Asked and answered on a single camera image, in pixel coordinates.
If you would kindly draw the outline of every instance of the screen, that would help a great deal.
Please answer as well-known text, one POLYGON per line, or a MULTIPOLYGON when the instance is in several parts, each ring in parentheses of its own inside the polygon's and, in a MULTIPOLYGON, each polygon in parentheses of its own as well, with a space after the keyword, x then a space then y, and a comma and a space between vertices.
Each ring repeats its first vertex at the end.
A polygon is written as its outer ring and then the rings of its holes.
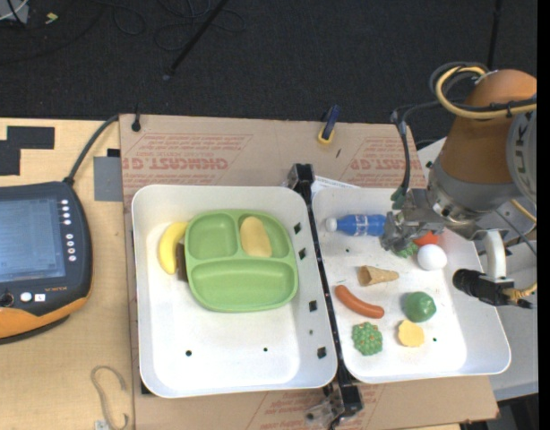
POLYGON ((64 276, 54 196, 0 201, 0 282, 64 276))

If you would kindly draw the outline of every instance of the black carpet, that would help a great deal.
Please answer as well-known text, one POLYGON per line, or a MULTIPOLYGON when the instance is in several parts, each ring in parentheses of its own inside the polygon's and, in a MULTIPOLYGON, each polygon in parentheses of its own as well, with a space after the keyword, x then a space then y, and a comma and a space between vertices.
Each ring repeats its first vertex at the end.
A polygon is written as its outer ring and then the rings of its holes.
MULTIPOLYGON (((537 76, 537 0, 499 13, 496 0, 229 0, 166 79, 219 1, 30 0, 26 23, 0 21, 0 116, 320 120, 338 104, 339 121, 388 123, 434 99, 440 65, 488 64, 494 21, 489 66, 537 76)), ((434 109, 409 124, 425 142, 452 121, 434 109)))

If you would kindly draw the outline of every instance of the toy hot dog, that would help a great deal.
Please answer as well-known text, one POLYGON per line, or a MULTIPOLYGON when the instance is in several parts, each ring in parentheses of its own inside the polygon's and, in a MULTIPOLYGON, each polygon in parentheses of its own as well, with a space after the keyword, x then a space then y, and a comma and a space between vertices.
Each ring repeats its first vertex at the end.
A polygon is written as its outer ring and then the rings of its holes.
POLYGON ((373 319, 380 319, 384 315, 384 309, 379 305, 371 305, 358 299, 344 285, 335 287, 335 295, 341 303, 357 314, 364 315, 373 319))

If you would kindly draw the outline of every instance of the black pole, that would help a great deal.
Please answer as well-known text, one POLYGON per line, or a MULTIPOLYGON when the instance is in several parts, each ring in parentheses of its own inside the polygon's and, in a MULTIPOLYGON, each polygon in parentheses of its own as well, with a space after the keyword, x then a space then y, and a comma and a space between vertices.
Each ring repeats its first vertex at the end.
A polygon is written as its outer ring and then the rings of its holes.
POLYGON ((207 20, 203 23, 203 25, 200 27, 200 29, 197 31, 197 33, 193 36, 192 39, 189 40, 189 42, 184 46, 184 49, 180 53, 179 57, 176 59, 176 61, 169 67, 168 75, 164 76, 164 80, 168 80, 174 73, 176 73, 177 67, 182 63, 182 61, 185 59, 185 57, 188 55, 188 53, 192 50, 192 48, 195 46, 195 43, 198 42, 198 40, 202 37, 203 33, 210 27, 213 20, 217 17, 221 9, 226 5, 226 3, 229 0, 221 0, 216 7, 211 12, 210 16, 207 18, 207 20))
POLYGON ((496 51, 496 40, 498 38, 498 23, 502 15, 503 0, 496 0, 494 6, 494 21, 492 23, 492 37, 490 38, 490 52, 488 53, 488 62, 486 66, 492 70, 494 67, 494 54, 496 51))

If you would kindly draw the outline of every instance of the bottle cap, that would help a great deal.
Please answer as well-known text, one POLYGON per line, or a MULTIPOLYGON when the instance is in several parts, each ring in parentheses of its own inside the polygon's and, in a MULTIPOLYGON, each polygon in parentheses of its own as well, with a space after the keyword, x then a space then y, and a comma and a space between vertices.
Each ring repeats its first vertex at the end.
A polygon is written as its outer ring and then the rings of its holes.
POLYGON ((327 227, 327 231, 334 232, 337 230, 337 219, 330 218, 325 221, 325 226, 327 227))

